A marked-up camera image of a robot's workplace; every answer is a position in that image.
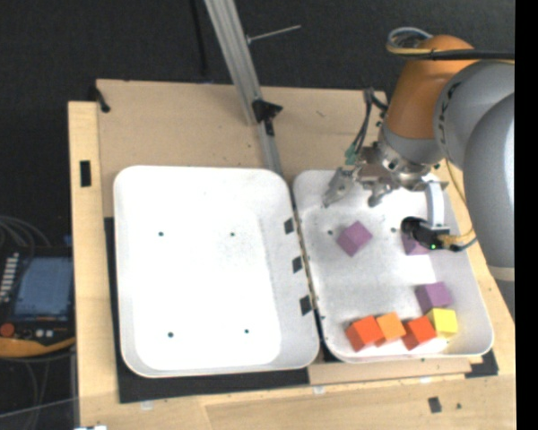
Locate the yellow cube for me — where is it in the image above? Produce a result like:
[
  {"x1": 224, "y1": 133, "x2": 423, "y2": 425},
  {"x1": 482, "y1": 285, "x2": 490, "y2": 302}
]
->
[{"x1": 426, "y1": 307, "x2": 459, "y2": 336}]

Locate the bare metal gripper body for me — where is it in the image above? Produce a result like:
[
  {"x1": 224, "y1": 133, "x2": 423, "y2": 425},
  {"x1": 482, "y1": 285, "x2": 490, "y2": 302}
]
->
[{"x1": 351, "y1": 142, "x2": 433, "y2": 193}]

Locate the black cylinder on white bracket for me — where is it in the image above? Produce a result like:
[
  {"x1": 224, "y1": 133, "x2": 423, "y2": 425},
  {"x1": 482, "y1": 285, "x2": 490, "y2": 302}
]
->
[{"x1": 401, "y1": 180, "x2": 452, "y2": 253}]

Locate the white plastic tray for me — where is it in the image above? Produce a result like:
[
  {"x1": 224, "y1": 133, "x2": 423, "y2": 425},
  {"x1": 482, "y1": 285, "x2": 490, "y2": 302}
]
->
[
  {"x1": 112, "y1": 164, "x2": 320, "y2": 379},
  {"x1": 291, "y1": 169, "x2": 495, "y2": 365}
]

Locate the brown cardboard board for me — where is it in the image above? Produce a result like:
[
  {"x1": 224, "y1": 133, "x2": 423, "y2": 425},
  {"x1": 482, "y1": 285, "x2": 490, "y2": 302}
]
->
[{"x1": 95, "y1": 78, "x2": 516, "y2": 387}]

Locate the purple cube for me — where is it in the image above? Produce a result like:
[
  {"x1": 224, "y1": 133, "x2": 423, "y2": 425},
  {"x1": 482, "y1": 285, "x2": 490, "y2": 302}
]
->
[
  {"x1": 414, "y1": 281, "x2": 454, "y2": 314},
  {"x1": 401, "y1": 233, "x2": 431, "y2": 257},
  {"x1": 335, "y1": 220, "x2": 374, "y2": 258}
]

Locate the light orange cube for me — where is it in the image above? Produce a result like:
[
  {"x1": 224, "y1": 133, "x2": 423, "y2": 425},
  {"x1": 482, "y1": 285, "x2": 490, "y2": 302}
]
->
[{"x1": 375, "y1": 312, "x2": 407, "y2": 342}]

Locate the red-orange cube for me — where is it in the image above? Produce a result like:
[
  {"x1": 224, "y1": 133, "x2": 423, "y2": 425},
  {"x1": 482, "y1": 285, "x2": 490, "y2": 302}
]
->
[
  {"x1": 401, "y1": 315, "x2": 438, "y2": 351},
  {"x1": 344, "y1": 314, "x2": 386, "y2": 353}
]

